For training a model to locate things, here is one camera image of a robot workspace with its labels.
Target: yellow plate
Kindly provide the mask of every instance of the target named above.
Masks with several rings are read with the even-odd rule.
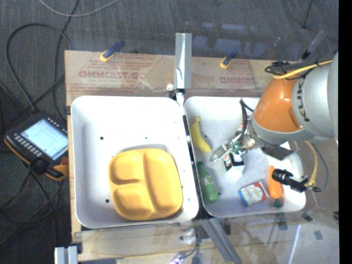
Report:
[[[117,213],[131,221],[160,219],[175,214],[183,194],[176,164],[157,148],[115,155],[109,164],[109,183]]]

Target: carrot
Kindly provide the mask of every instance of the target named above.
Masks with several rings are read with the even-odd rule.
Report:
[[[274,166],[270,165],[269,167],[269,195],[275,199],[274,207],[281,207],[280,197],[282,196],[282,187],[281,184],[275,181],[272,177],[273,171],[275,170]]]

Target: plastic bottle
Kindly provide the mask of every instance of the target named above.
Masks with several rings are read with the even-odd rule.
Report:
[[[196,166],[204,203],[210,204],[217,201],[219,199],[218,191],[215,188],[213,179],[205,171],[203,161],[197,162]]]

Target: yellow banana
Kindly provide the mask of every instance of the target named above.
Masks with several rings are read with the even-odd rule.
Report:
[[[204,138],[200,133],[199,121],[200,121],[200,117],[197,117],[196,121],[193,122],[190,128],[192,143],[201,152],[210,152],[211,151],[210,146],[204,140]]]

